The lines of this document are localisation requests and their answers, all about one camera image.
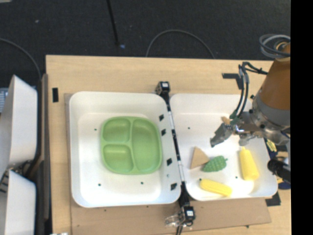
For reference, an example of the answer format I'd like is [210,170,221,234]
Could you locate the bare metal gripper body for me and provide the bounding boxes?
[231,110,291,146]

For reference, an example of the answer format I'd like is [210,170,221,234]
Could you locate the white plastic tray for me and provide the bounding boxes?
[69,91,182,209]
[169,93,279,202]

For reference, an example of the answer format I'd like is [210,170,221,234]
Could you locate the green grapes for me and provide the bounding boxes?
[201,155,229,173]

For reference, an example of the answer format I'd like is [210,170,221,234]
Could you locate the brown triangular bread slice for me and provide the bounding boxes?
[189,146,210,170]

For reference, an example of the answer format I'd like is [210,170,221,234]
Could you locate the yellow squeeze bottle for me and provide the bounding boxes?
[239,146,260,182]

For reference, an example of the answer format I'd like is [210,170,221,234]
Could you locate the thin black and white rod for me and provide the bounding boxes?
[162,92,191,207]

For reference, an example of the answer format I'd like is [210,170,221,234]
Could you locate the yellow corn cob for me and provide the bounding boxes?
[199,178,233,197]

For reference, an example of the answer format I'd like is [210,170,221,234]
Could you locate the green divided plate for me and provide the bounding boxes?
[99,116,163,176]

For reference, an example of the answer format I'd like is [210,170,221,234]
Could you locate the black cylinder on white bracket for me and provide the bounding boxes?
[267,135,291,184]

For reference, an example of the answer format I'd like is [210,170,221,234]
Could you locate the black block with thin wires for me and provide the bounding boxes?
[156,81,171,95]
[181,205,196,221]

